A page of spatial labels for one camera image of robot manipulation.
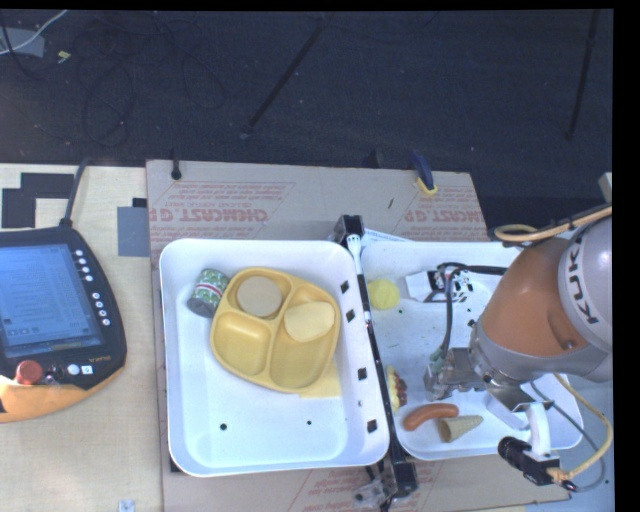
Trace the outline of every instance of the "red emergency stop button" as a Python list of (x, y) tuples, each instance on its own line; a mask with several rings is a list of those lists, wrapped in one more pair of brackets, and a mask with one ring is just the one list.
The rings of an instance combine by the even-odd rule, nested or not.
[(43, 373), (39, 362), (27, 359), (16, 367), (16, 382), (30, 386), (36, 384), (42, 378)]

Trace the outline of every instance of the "screen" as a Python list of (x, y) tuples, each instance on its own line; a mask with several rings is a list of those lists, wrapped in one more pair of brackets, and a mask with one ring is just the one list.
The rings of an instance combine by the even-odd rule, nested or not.
[(66, 244), (0, 247), (0, 341), (7, 358), (102, 343)]

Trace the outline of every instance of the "yellow divided plate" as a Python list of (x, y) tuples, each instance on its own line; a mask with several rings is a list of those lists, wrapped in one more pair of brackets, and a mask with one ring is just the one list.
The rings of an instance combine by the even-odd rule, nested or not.
[[(266, 317), (245, 312), (238, 301), (238, 289), (256, 277), (270, 279), (282, 294), (280, 306)], [(285, 314), (313, 302), (331, 305), (333, 325), (314, 339), (296, 341), (287, 332)], [(271, 389), (300, 393), (328, 369), (339, 333), (340, 309), (325, 290), (279, 270), (250, 267), (231, 278), (213, 317), (210, 343), (216, 359), (231, 373)]]

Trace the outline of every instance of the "cardboard sheet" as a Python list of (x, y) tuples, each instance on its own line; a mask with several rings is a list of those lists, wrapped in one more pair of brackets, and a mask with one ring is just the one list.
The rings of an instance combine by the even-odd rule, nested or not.
[[(361, 467), (215, 478), (172, 471), (158, 258), (178, 238), (323, 240), (341, 215), (361, 215), (366, 228), (410, 240), (486, 241), (470, 176), (435, 172), (438, 192), (425, 196), (412, 171), (180, 162), (176, 181), (172, 169), (169, 160), (147, 162), (165, 512), (361, 510), (353, 501), (369, 478)], [(497, 455), (416, 461), (416, 468), (419, 489), (391, 510), (479, 510), (568, 498), (556, 486), (532, 485)]]

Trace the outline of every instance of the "yellow cable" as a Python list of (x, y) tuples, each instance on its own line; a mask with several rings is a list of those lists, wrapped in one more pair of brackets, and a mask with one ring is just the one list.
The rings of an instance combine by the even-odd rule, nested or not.
[(578, 473), (582, 473), (585, 469), (587, 469), (588, 467), (593, 465), (595, 462), (597, 462), (598, 459), (600, 459), (606, 453), (606, 451), (609, 449), (609, 446), (611, 446), (611, 442), (613, 441), (613, 428), (611, 427), (611, 423), (609, 423), (609, 420), (607, 420), (604, 414), (602, 414), (595, 407), (593, 407), (593, 405), (587, 402), (575, 389), (571, 387), (571, 385), (567, 381), (565, 381), (557, 373), (554, 373), (553, 375), (555, 376), (556, 379), (558, 379), (560, 384), (562, 384), (565, 387), (565, 389), (569, 391), (569, 393), (571, 393), (578, 401), (580, 401), (580, 403), (582, 403), (593, 414), (595, 414), (598, 418), (600, 418), (600, 421), (604, 423), (607, 429), (607, 435), (604, 440), (604, 443), (602, 443), (602, 446), (600, 446), (600, 448), (598, 448), (595, 451), (595, 453), (591, 457), (589, 457), (587, 460), (585, 460), (582, 464), (579, 464), (578, 466), (576, 466), (574, 469), (570, 471), (565, 471), (560, 468), (547, 468), (547, 473), (551, 476), (551, 478), (553, 478), (553, 481), (556, 484), (560, 484), (564, 480), (571, 480)]
[[(527, 226), (526, 224), (507, 224), (505, 226), (499, 226), (495, 228), (494, 234), (496, 238), (502, 240), (503, 242), (535, 242), (538, 240), (544, 240), (545, 238), (550, 238), (552, 236), (563, 233), (571, 228), (576, 228), (578, 226), (582, 226), (584, 224), (588, 224), (589, 222), (593, 222), (609, 215), (612, 215), (612, 205), (609, 205), (597, 212), (590, 213), (584, 215), (582, 217), (578, 217), (576, 219), (568, 220), (559, 224), (557, 226), (553, 226), (551, 228), (544, 229), (536, 229), (532, 226)], [(510, 231), (527, 231), (526, 234), (513, 235), (509, 234)]]

